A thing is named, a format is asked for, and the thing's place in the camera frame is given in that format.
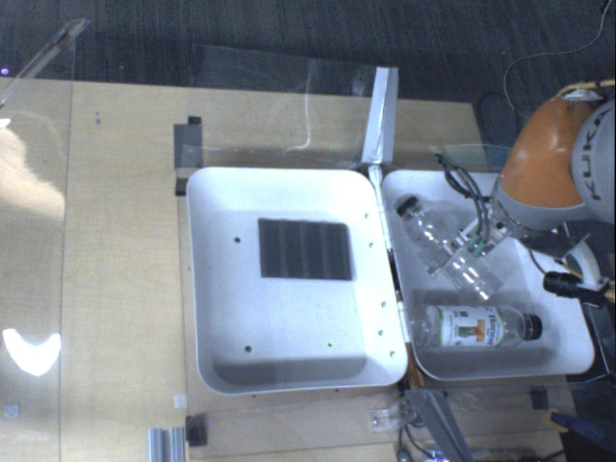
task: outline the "yellow cable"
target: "yellow cable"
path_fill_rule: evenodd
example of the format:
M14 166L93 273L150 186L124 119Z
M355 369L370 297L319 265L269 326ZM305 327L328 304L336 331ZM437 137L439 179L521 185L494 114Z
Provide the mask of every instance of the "yellow cable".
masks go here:
M598 88L613 88L615 84L614 79L604 79L602 81L596 82L578 82L576 84L570 84L569 86L565 86L562 88L557 96L562 96L567 92L571 92L572 90L578 89L598 89Z

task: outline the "transparent plastic panel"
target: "transparent plastic panel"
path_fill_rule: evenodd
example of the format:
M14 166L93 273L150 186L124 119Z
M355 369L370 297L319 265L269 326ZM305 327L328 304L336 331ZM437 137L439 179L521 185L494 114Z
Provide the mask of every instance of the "transparent plastic panel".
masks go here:
M203 166L358 166L376 67L211 46L193 55L188 113L201 121Z
M3 66L6 77L0 79L3 461L60 460L59 354L73 40L85 24L77 21L63 28L29 63L14 59L31 59L27 50L0 50L0 62L11 57L14 67ZM39 45L47 38L40 37Z

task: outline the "black rectangle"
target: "black rectangle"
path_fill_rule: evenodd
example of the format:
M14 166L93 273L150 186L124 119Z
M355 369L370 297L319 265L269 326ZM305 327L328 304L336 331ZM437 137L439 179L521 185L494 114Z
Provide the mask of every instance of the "black rectangle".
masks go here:
M351 279L345 224L261 218L259 251L263 277Z

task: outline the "plastic bottle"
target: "plastic bottle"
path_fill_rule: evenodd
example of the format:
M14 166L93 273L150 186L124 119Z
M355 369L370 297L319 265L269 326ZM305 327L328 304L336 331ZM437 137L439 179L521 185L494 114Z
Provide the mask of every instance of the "plastic bottle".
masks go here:
M427 306L411 321L415 347L515 347L541 337L536 315L511 306Z
M457 232L434 204L411 196L397 212L430 275L442 272L462 296L480 301L489 299L502 285L482 257L475 257L464 246L452 249Z

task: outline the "bottle label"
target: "bottle label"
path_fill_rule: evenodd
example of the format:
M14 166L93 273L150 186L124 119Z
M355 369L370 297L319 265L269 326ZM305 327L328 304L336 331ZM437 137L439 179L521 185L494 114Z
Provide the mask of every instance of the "bottle label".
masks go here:
M494 306L437 306L441 347L497 347L504 339L504 320Z

